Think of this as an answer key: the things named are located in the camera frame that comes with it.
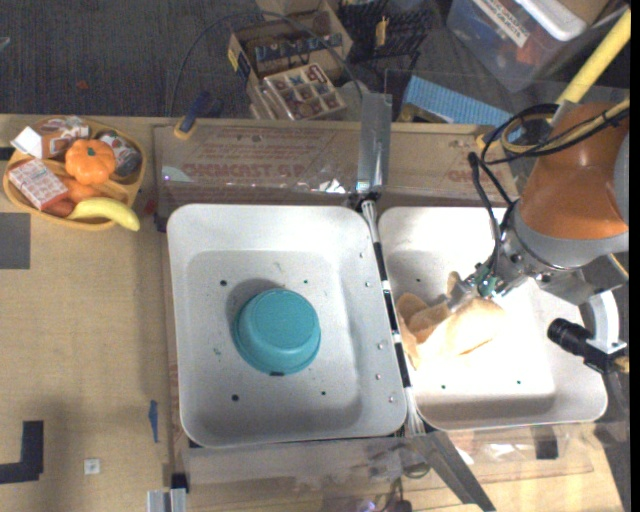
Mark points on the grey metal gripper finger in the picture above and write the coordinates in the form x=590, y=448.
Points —
x=457, y=300

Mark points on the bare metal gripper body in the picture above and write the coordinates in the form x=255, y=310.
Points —
x=520, y=272

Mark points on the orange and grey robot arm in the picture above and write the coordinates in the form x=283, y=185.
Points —
x=575, y=200

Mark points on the pale tan bread loaf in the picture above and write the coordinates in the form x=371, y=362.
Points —
x=462, y=332

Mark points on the tan croissant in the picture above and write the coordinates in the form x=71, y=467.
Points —
x=412, y=312

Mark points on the white plastic tray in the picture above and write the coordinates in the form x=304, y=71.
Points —
x=500, y=395
x=320, y=240

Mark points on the teal bowl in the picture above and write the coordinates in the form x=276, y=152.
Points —
x=278, y=330

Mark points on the yellow divided plate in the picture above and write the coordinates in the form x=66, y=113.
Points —
x=127, y=192

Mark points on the yellow banana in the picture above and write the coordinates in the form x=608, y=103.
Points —
x=107, y=209

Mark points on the small red and white can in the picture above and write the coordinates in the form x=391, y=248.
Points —
x=120, y=152

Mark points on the orange pumpkin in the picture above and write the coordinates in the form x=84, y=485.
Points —
x=90, y=161

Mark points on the orange carrot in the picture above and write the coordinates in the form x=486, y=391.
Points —
x=80, y=191

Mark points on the small white square block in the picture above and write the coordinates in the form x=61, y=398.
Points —
x=92, y=466

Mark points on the red sausage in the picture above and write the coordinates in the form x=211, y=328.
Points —
x=60, y=207

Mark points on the red and white carton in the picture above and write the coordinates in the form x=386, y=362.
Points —
x=37, y=184

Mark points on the small white carton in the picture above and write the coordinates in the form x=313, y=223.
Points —
x=27, y=141

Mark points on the black cylinder on white bracket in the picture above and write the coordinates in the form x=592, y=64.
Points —
x=580, y=339

